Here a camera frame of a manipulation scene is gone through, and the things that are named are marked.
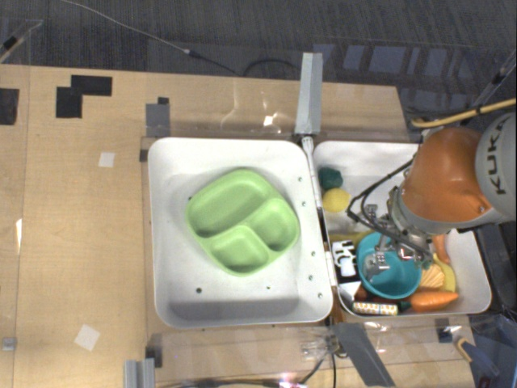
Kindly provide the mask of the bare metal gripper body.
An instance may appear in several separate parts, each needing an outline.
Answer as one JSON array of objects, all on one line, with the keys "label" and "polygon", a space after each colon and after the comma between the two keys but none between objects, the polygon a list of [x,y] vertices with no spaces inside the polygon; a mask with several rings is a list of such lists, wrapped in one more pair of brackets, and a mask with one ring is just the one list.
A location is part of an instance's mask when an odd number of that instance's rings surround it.
[{"label": "bare metal gripper body", "polygon": [[380,233],[375,247],[378,253],[392,252],[403,261],[413,260],[417,268],[429,268],[432,265],[433,253],[425,233],[402,221],[393,220],[387,213],[376,218],[374,226]]}]

